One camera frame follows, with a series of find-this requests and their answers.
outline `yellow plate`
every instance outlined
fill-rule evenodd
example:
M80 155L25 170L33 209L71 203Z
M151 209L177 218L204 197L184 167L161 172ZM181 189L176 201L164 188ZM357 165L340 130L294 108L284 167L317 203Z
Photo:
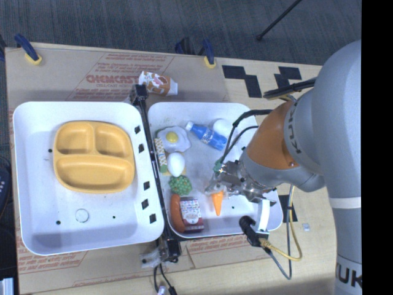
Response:
M106 122L72 121L62 125L56 133L53 158L57 179L70 190L118 192L134 179L130 137Z

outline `circular mark on tray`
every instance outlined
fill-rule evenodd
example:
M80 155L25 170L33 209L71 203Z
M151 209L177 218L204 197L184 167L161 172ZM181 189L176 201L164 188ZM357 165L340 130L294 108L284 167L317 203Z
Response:
M78 209L75 212L75 219L80 222L80 223L84 223L88 220L88 211L85 209Z

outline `table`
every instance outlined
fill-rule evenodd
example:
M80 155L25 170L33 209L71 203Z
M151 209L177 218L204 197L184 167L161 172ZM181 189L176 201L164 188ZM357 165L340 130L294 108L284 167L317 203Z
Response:
M150 68L175 79L179 88L184 89L175 100L237 102L251 109L273 109L282 101L265 100L258 97L261 93L276 89L278 83L316 77L321 68L216 58L216 67L209 69L202 57L191 55L32 45L43 56L39 66L28 63L22 49L6 51L10 119L13 110L25 101L102 100L108 93L110 100L122 101L129 87L116 87L114 92L109 88L91 87L86 76L105 73L136 76L141 68ZM161 99L154 97L151 103ZM13 149L12 161L15 168ZM17 198L15 179L14 196ZM278 191L285 195L289 186L279 186ZM166 277L178 294L331 294L336 238L327 190L323 188L309 194L295 191L294 208L298 219L295 230L303 259L292 262L291 281L284 278L261 249L251 247L243 235L182 242L179 263L165 266ZM21 294L155 294L153 269L141 268L139 263L139 255L149 252L153 244L36 256L21 240L17 206L15 219ZM286 250L284 224L271 233L270 241ZM293 240L292 246L292 254L296 256ZM277 258L288 272L287 260L279 255ZM158 282L163 281L161 275L157 278Z

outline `white tray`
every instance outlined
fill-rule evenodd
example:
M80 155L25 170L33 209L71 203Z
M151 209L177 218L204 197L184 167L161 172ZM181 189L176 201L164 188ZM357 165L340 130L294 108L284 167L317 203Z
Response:
M152 138L155 138L157 130L178 125L185 127L191 120L195 124L211 125L217 119L226 119L231 124L244 112L250 109L238 103L155 103L148 112L149 125ZM255 117L245 118L240 122L236 132L257 125ZM235 147L231 150L226 160L234 161L240 158L242 148L250 142L256 129L246 131ZM160 173L161 187L165 201L165 208L169 216L169 224L172 230L183 238L201 238L221 235L242 234L239 226L239 219L248 215L256 220L258 217L258 205L251 203L243 195L233 195L222 202L221 215L217 216L210 197L203 193L209 184L213 174L213 167L224 151L218 151L213 147L203 144L193 133L189 133L191 148L184 152L186 176L189 178L193 190L189 197L198 199L201 214L204 221L204 229L199 233L185 234L177 232L171 225L170 199L171 188L169 186L169 176ZM282 224L282 208L279 204L277 191L269 192L266 198L277 201L270 209L270 217L267 230L275 230Z
M87 194L71 191L56 179L49 150L56 131L74 120L110 122L129 134L136 172L124 191ZM151 242L162 234L164 220L146 136L141 115L132 105L23 103L14 112L14 137L21 237L33 253L50 255ZM76 220L78 209L88 212L88 221Z

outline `sausage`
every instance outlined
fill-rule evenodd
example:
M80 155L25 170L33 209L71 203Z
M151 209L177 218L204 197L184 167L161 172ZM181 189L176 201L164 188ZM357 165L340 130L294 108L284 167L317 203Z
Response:
M171 219L174 229L179 233L183 233L185 231L185 225L180 210L180 195L178 194L173 194L171 197Z

